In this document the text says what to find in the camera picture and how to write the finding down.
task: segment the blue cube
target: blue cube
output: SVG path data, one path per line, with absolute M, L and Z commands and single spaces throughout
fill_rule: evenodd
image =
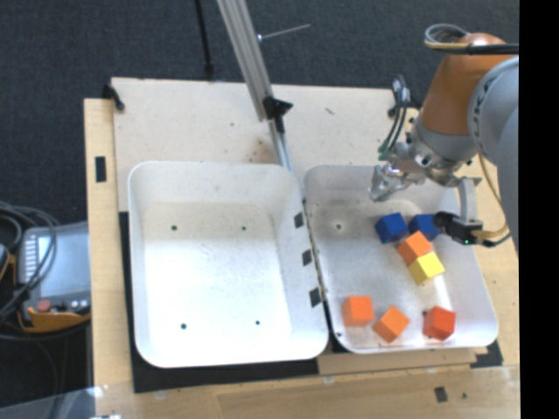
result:
M 408 234 L 408 226 L 399 212 L 382 216 L 375 229 L 383 244 L 396 242 Z
M 432 241 L 440 232 L 433 222 L 434 217 L 435 215 L 433 214 L 415 215 L 410 220 L 410 223 L 408 223 L 408 230 L 410 230 L 410 234 L 419 230 L 429 241 Z

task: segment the wooden table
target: wooden table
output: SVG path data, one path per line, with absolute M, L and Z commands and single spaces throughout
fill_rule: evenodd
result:
M 113 79 L 113 85 L 126 105 L 124 112 L 116 111 L 111 100 L 84 102 L 98 415 L 520 417 L 519 263 L 510 240 L 494 249 L 476 248 L 499 321 L 502 366 L 471 368 L 470 364 L 487 353 L 486 348 L 373 355 L 333 354 L 327 350 L 318 358 L 320 374 L 316 376 L 135 394 L 118 223 L 119 210 L 126 208 L 125 197 L 119 194 L 125 186 L 122 181 L 135 161 L 208 159 L 205 155 L 209 150 L 208 142 L 204 144 L 195 135 L 171 135 L 172 140 L 162 145 L 157 144 L 157 134 L 151 137 L 150 132 L 187 128 L 194 119 L 226 120 L 230 130 L 201 133 L 205 139 L 230 145 L 220 146 L 224 159 L 274 162 L 274 156 L 266 124 L 256 120 L 244 84 Z M 293 103 L 285 122 L 293 172 L 298 178 L 316 164 L 374 164 L 375 151 L 363 151 L 370 148 L 379 123 L 383 132 L 390 128 L 386 115 L 393 104 L 390 90 L 311 86 L 273 89 L 276 98 Z M 127 126 L 130 120 L 138 124 Z M 151 127 L 147 120 L 153 120 Z M 255 138 L 249 148 L 233 141 L 241 131 Z M 132 146 L 123 152 L 124 139 L 129 136 L 134 137 Z M 99 173 L 100 164 L 105 175 Z M 489 170 L 496 181 L 494 167 Z M 462 174 L 482 176 L 476 161 Z M 499 228 L 504 217 L 488 185 L 481 183 L 476 190 L 479 218 L 486 228 Z

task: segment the black bracket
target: black bracket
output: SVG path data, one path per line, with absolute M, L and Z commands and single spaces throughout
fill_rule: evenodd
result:
M 116 89 L 108 82 L 103 87 L 103 99 L 104 100 L 114 100 L 114 105 L 117 110 L 124 110 L 124 103 L 121 101 L 121 97 L 116 92 Z
M 264 110 L 266 110 L 266 116 L 268 120 L 274 120 L 276 122 L 276 129 L 281 134 L 286 132 L 286 127 L 283 124 L 283 115 L 293 107 L 291 102 L 285 102 L 282 100 L 276 100 L 272 96 L 267 96 L 262 101 L 264 104 Z

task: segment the red button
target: red button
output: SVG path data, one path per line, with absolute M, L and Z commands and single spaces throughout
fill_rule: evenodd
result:
M 48 299 L 41 299 L 37 303 L 37 310 L 42 313 L 49 312 L 51 310 L 52 304 L 51 301 Z

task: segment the orange cube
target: orange cube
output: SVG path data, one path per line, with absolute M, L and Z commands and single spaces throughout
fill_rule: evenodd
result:
M 423 334 L 438 340 L 446 340 L 454 333 L 455 324 L 455 312 L 434 306 L 425 315 Z
M 396 251 L 400 254 L 407 265 L 410 265 L 417 258 L 427 254 L 433 249 L 429 239 L 424 236 L 424 234 L 417 230 L 412 235 L 405 238 L 404 241 L 396 248 Z
M 347 297 L 342 304 L 342 316 L 346 326 L 368 326 L 375 319 L 373 300 L 369 296 Z
M 399 337 L 409 324 L 410 319 L 408 317 L 397 307 L 390 306 L 381 319 L 373 325 L 373 331 L 390 343 Z

